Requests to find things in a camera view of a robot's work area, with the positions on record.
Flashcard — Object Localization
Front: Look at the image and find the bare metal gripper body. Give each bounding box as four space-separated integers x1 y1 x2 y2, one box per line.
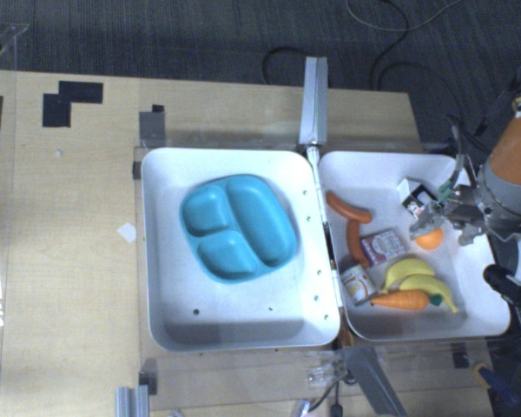
440 184 521 239

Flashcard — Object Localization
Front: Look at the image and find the orange toy fruit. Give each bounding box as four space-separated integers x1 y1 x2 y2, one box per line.
414 227 445 251

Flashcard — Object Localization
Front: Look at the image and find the white and black small carton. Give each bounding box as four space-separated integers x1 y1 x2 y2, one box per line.
396 176 440 222

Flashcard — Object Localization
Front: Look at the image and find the yellow banana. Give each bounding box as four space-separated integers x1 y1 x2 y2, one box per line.
380 257 437 295
399 274 460 314

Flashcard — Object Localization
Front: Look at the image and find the purple and white carton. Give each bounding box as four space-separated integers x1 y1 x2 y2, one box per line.
359 228 406 269

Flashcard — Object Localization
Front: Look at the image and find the white plastic tray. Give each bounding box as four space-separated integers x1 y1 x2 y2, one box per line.
319 150 513 343
140 146 342 354

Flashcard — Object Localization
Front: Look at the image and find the red-brown toy sausage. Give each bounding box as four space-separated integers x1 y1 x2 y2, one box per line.
325 190 373 225
346 220 371 269

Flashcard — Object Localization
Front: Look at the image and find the orange carrot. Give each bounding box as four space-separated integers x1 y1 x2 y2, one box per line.
369 288 445 312

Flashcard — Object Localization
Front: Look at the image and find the white and orange can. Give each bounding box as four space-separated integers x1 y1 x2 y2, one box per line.
339 263 377 306

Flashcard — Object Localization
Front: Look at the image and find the blue divided plate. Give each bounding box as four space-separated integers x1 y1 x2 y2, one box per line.
179 173 300 285

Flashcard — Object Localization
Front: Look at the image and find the pale wood board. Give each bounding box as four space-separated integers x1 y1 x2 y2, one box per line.
136 78 497 417

